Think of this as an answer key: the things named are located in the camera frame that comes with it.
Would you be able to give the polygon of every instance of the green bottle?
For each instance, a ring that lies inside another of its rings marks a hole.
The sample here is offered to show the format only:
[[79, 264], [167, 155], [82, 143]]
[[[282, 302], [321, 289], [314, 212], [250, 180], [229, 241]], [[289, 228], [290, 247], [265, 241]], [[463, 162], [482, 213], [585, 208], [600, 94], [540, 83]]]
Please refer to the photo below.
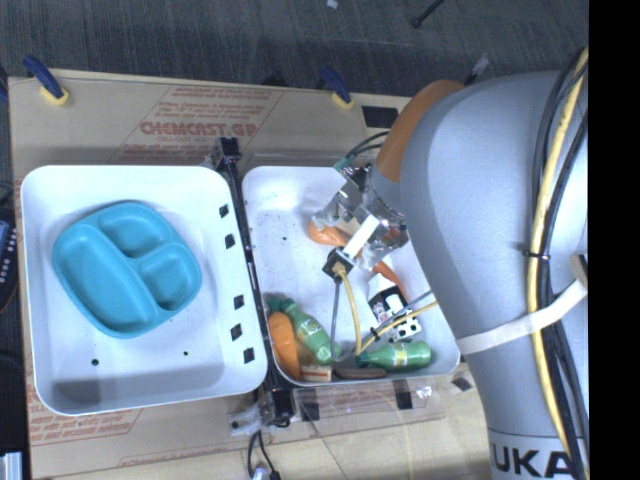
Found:
[[431, 347], [425, 341], [390, 343], [356, 357], [358, 366], [377, 366], [388, 372], [423, 368], [431, 362]]
[[[300, 311], [292, 299], [284, 299], [280, 302], [279, 309], [291, 319], [296, 338], [315, 355], [318, 364], [331, 363], [331, 349], [329, 348], [331, 338], [320, 322], [311, 315]], [[336, 355], [340, 355], [340, 347], [337, 343], [334, 344], [333, 349]]]

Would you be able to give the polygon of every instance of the white strap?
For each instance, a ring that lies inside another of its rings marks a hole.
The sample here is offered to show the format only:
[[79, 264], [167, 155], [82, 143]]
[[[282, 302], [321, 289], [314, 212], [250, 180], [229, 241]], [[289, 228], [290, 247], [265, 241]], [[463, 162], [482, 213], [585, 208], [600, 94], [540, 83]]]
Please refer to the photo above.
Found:
[[587, 289], [579, 281], [574, 281], [549, 306], [534, 313], [527, 313], [522, 318], [508, 322], [491, 331], [467, 336], [457, 341], [463, 356], [482, 352], [503, 343], [527, 336], [535, 331], [557, 322], [587, 296]]

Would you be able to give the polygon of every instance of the blue plate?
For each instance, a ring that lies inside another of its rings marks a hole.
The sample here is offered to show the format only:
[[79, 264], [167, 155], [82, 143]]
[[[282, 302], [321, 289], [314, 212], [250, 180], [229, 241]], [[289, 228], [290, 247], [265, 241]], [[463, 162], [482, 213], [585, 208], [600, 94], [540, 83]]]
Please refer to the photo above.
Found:
[[133, 338], [184, 309], [202, 284], [198, 262], [151, 207], [123, 202], [60, 234], [53, 266], [75, 305], [102, 332]]

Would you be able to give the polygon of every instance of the yellow clamp tip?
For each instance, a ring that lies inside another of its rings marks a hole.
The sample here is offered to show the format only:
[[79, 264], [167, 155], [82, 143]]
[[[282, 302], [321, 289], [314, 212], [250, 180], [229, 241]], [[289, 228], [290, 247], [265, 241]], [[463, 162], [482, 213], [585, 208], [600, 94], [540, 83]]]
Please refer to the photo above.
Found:
[[60, 96], [59, 98], [56, 98], [53, 94], [51, 94], [49, 91], [47, 91], [44, 87], [40, 87], [40, 94], [42, 94], [45, 98], [47, 98], [54, 105], [58, 105], [59, 107], [61, 107], [69, 99], [69, 91], [67, 91], [64, 87], [61, 87], [61, 89], [62, 89], [62, 96]]
[[351, 98], [351, 101], [347, 103], [335, 92], [331, 95], [331, 99], [345, 110], [349, 110], [351, 107], [353, 107], [353, 104], [354, 104], [353, 98]]

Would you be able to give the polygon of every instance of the gray carpet floor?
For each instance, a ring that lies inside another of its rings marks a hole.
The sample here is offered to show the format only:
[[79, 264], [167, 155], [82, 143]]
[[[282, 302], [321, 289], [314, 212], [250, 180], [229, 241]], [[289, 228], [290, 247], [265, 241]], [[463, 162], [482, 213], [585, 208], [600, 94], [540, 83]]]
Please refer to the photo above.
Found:
[[[354, 92], [411, 96], [439, 78], [559, 69], [589, 42], [589, 0], [0, 0], [0, 63], [313, 88], [330, 65]], [[0, 108], [0, 181], [12, 179]], [[0, 314], [0, 353], [20, 358], [19, 301]], [[25, 449], [24, 386], [0, 366], [0, 454]]]

